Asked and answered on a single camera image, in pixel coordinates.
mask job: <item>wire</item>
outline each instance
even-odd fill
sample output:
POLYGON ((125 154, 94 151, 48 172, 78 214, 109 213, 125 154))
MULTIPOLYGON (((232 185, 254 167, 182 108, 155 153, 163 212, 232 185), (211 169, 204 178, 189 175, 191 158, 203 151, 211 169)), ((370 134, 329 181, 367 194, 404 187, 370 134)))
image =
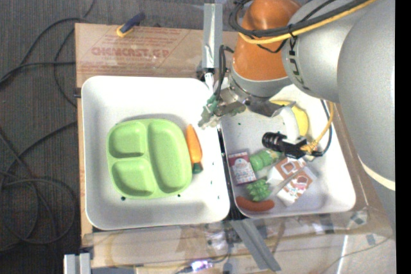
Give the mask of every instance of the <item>wire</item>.
MULTIPOLYGON (((321 100, 321 105, 326 113, 327 120, 329 120, 327 105, 323 99, 321 100)), ((328 129, 328 142, 326 144, 326 147, 321 152, 313 151, 311 155, 313 155, 314 157, 322 157, 324 154, 326 154, 329 147, 331 146, 332 135, 333 135, 333 125, 331 124, 328 129)))
POLYGON ((368 6, 369 4, 377 0, 352 0, 345 5, 342 5, 334 10, 331 10, 328 13, 319 15, 317 17, 311 18, 310 20, 302 20, 295 24, 267 29, 267 30, 248 30, 240 26, 237 22, 237 16, 240 10, 244 7, 245 3, 251 0, 239 0, 236 1, 236 6, 229 15, 229 24, 230 26, 239 32, 240 36, 247 42, 251 44, 268 44, 272 42, 281 41, 292 36, 296 36, 301 33, 305 33, 314 28, 318 28, 327 23, 333 22, 337 19, 340 19, 346 15, 349 15, 361 8, 368 6), (261 38, 261 37, 271 37, 269 39, 255 40, 251 36, 261 38))
POLYGON ((325 272, 327 272, 327 270, 329 270, 336 262, 340 261, 340 260, 343 259, 344 257, 348 257, 348 256, 351 256, 351 255, 355 255, 356 253, 361 253, 361 252, 365 252, 365 251, 371 250, 371 249, 373 249, 373 248, 375 248, 375 247, 377 247, 377 246, 382 245, 383 243, 386 243, 386 242, 387 242, 388 240, 390 240, 391 238, 392 238, 392 235, 386 237, 386 238, 385 238, 384 240, 382 240, 381 242, 376 243, 376 244, 374 244, 374 245, 372 245, 372 246, 370 246, 370 247, 368 247, 368 248, 364 248, 364 249, 361 249, 361 250, 357 250, 357 251, 354 251, 354 252, 347 253, 347 254, 345 254, 345 255, 343 255, 343 256, 335 259, 335 261, 333 261, 327 268, 325 268, 324 270, 322 270, 319 274, 325 274, 325 272))
POLYGON ((30 171, 30 169, 28 168, 28 166, 25 164, 25 162, 22 161, 21 157, 30 149, 34 148, 36 145, 40 144, 41 142, 44 142, 46 139, 56 135, 59 132, 64 131, 65 129, 69 128, 70 126, 76 124, 76 121, 70 122, 68 124, 65 124, 64 126, 61 126, 60 128, 54 130, 53 132, 48 133, 47 135, 43 136, 42 138, 38 139, 37 141, 35 141, 33 144, 31 144, 30 146, 28 146, 24 151, 20 152, 19 154, 17 154, 16 151, 14 151, 14 149, 11 147, 10 143, 7 141, 6 137, 3 135, 3 133, 0 130, 0 141, 6 146, 6 148, 8 149, 8 151, 13 155, 14 160, 13 162, 11 162, 6 169, 4 170, 0 170, 0 175, 2 175, 2 179, 0 181, 0 195, 3 193, 3 191, 7 188, 7 187, 12 187, 15 185, 21 185, 21 184, 26 184, 28 185, 29 188, 33 189, 35 191, 35 194, 37 195, 37 199, 35 202, 35 206, 36 206, 36 213, 35 213, 35 221, 33 221, 32 226, 30 227, 30 229, 28 230, 28 233, 26 235, 21 235, 19 234, 16 230, 14 230, 12 228, 11 225, 9 225, 5 218, 4 215, 5 213, 2 213, 2 222, 3 222, 3 226, 6 227, 16 238, 18 238, 19 242, 18 243, 10 243, 6 246, 3 246, 2 248, 0 248, 1 252, 4 251, 8 251, 11 250, 12 248, 14 248, 15 246, 17 246, 19 243, 21 242, 26 242, 29 244, 51 244, 54 242, 57 242, 58 240, 60 240, 62 237, 64 237, 68 231, 71 229, 71 227, 74 225, 74 221, 75 221, 75 213, 76 213, 76 200, 74 198, 73 192, 70 190, 70 188, 68 188, 68 186, 64 185, 62 182, 58 182, 55 180, 48 180, 45 178, 37 178, 34 177, 30 171), (29 178, 25 178, 25 177, 19 177, 16 175, 13 175, 10 173, 10 170, 12 169, 12 166, 18 163, 21 166, 24 166, 26 168, 27 173, 29 174, 29 178), (11 178, 12 181, 11 182, 5 182, 4 179, 8 177, 11 178), (69 200, 71 202, 71 216, 69 218, 69 223, 66 226, 66 229, 60 233, 57 234, 57 222, 55 220, 55 218, 53 217, 52 211, 50 206, 48 205, 47 201, 45 200, 45 198, 41 195, 40 191, 38 190, 36 184, 48 184, 51 185, 53 187, 56 187, 57 189, 64 191, 68 196, 69 196, 69 200), (52 229, 53 229, 53 235, 54 237, 48 240, 40 240, 40 239, 30 239, 30 236, 32 235, 34 228, 35 228, 35 224, 39 219, 39 204, 40 202, 45 206, 50 220, 52 222, 52 229))
POLYGON ((221 259, 218 259, 218 260, 211 260, 211 261, 209 261, 211 264, 219 264, 219 263, 221 263, 221 262, 223 262, 223 261, 228 261, 229 259, 230 259, 230 256, 231 256, 231 247, 230 247, 230 245, 229 245, 229 251, 221 258, 221 259))
MULTIPOLYGON (((68 17, 66 19, 61 19, 59 21, 54 22, 53 24, 50 24, 46 29, 44 29, 40 35, 34 40, 34 42, 31 44, 31 46, 29 47, 29 49, 27 50, 26 54, 23 56, 23 59, 21 60, 20 64, 15 68, 10 70, 8 73, 4 74, 1 78, 0 78, 0 86, 2 83, 4 83, 6 80, 8 80, 9 78, 12 77, 12 73, 15 72, 16 70, 19 70, 19 68, 21 67, 21 65, 27 61, 28 57, 30 56, 31 52, 33 51, 34 47, 37 45, 37 43, 40 41, 40 39, 52 28, 54 28, 55 26, 65 23, 65 22, 69 22, 69 21, 78 21, 78 22, 88 22, 85 18, 90 14, 91 10, 93 9, 94 5, 96 3, 96 0, 92 0, 90 3, 90 6, 88 7, 87 11, 81 16, 81 17, 68 17)), ((69 37, 73 34, 74 32, 74 28, 67 34, 67 36, 65 37, 65 39, 63 40, 63 42, 61 43, 55 57, 54 57, 54 61, 57 62, 58 57, 61 54, 61 51, 63 49, 63 47, 67 44, 67 41, 69 39, 69 37)), ((73 107, 77 107, 75 102, 73 102, 69 96, 64 92, 61 84, 59 83, 58 79, 57 79, 57 71, 56 71, 56 67, 54 67, 54 80, 57 86, 57 89, 59 91, 59 93, 61 93, 61 95, 66 99, 67 102, 69 102, 73 107)))
POLYGON ((214 95, 216 96, 217 100, 220 99, 221 87, 222 87, 222 84, 223 84, 225 73, 227 71, 227 67, 225 65, 225 53, 224 53, 224 51, 229 51, 231 53, 234 52, 228 46, 221 45, 220 48, 219 48, 218 56, 220 58, 220 69, 218 71, 219 72, 219 74, 218 74, 218 85, 217 85, 216 91, 214 92, 214 95))
POLYGON ((315 150, 315 148, 318 146, 319 142, 321 139, 324 137, 326 132, 329 130, 329 127, 331 127, 331 124, 333 123, 334 119, 334 103, 329 102, 329 119, 324 127, 324 129, 321 131, 320 135, 314 139, 314 141, 310 142, 309 144, 306 144, 304 146, 301 146, 301 150, 305 151, 307 154, 312 154, 315 150))
POLYGON ((279 35, 277 37, 272 37, 272 38, 263 39, 263 40, 252 39, 252 38, 242 34, 241 32, 239 32, 239 35, 243 40, 247 41, 250 44, 271 44, 273 42, 282 41, 282 40, 288 39, 290 37, 296 37, 296 36, 298 36, 302 33, 309 32, 311 30, 314 30, 314 29, 317 29, 321 26, 324 26, 328 23, 339 20, 339 19, 341 19, 345 16, 348 16, 348 15, 356 12, 357 10, 360 10, 360 9, 374 3, 375 1, 377 1, 377 0, 364 1, 363 3, 358 4, 357 6, 354 6, 354 7, 350 8, 350 9, 344 11, 344 12, 338 13, 338 14, 336 14, 334 16, 331 16, 331 17, 325 17, 323 20, 321 20, 319 22, 316 22, 316 23, 313 23, 311 25, 305 26, 304 28, 293 30, 292 34, 290 32, 288 32, 288 33, 285 33, 283 35, 279 35))
POLYGON ((33 63, 26 63, 26 64, 20 64, 19 66, 15 67, 14 69, 11 69, 8 71, 1 79, 0 79, 0 84, 4 83, 8 77, 10 77, 13 73, 23 69, 24 67, 29 67, 29 66, 39 66, 39 65, 73 65, 76 62, 70 61, 70 62, 33 62, 33 63))

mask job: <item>cardboard box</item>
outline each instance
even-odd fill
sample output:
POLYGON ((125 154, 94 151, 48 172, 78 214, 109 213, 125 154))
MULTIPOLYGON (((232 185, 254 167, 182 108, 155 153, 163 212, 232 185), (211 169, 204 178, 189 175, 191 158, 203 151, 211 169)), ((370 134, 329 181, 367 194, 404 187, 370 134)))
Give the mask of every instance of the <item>cardboard box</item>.
MULTIPOLYGON (((76 23, 77 87, 92 76, 195 78, 202 63, 202 30, 136 26, 124 38, 118 26, 76 23)), ((235 47, 238 34, 224 32, 235 47)))
POLYGON ((314 173, 306 167, 306 162, 301 158, 297 160, 287 157, 278 162, 270 170, 268 182, 275 185, 280 184, 296 172, 298 172, 297 175, 277 194, 277 197, 286 206, 294 204, 313 183, 316 177, 314 173))

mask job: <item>toy sausage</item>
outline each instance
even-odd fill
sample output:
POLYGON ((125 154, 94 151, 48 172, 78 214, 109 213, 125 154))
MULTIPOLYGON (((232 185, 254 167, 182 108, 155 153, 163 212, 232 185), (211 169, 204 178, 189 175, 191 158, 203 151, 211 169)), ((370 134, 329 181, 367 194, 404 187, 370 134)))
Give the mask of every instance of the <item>toy sausage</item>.
POLYGON ((249 211, 260 212, 260 211, 267 211, 267 210, 274 208, 273 200, 254 202, 254 201, 250 201, 244 198, 243 196, 237 196, 236 202, 240 208, 243 208, 249 211))

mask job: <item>white tray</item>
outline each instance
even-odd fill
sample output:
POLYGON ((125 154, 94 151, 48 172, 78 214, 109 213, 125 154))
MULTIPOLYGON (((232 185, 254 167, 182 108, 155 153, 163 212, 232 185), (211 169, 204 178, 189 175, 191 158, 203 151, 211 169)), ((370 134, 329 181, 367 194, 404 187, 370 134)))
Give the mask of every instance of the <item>white tray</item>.
MULTIPOLYGON (((272 99, 296 101, 296 105, 308 115, 309 134, 314 138, 320 135, 328 121, 320 100, 301 92, 295 85, 283 88, 272 99)), ((240 115, 224 117, 221 126, 228 155, 243 150, 247 150, 251 155, 263 150, 261 140, 266 132, 281 132, 286 135, 281 115, 268 118, 248 110, 240 115)), ((327 140, 328 133, 321 140, 320 146, 324 147, 327 140)), ((281 200, 273 197, 275 207, 269 211, 250 212, 241 209, 240 211, 250 218, 272 218, 351 210, 356 203, 355 190, 335 131, 333 131, 331 146, 326 154, 309 164, 318 177, 293 205, 286 207, 281 200)), ((233 179, 231 183, 234 197, 249 198, 244 186, 237 186, 233 179)))
POLYGON ((197 126, 211 92, 191 78, 95 76, 82 87, 85 211, 96 228, 189 225, 223 220, 230 201, 216 128, 197 129, 204 170, 179 195, 150 200, 121 199, 112 185, 105 141, 118 122, 137 118, 197 126))

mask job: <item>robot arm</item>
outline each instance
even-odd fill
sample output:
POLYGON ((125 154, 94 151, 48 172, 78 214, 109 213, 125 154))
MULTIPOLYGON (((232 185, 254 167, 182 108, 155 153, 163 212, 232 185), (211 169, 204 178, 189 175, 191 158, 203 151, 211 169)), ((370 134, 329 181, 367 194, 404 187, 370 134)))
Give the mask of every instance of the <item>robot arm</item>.
POLYGON ((230 16, 241 38, 209 117, 233 114, 232 104, 274 116, 269 99, 291 83, 340 103, 395 233, 395 0, 254 0, 240 26, 246 1, 230 16))

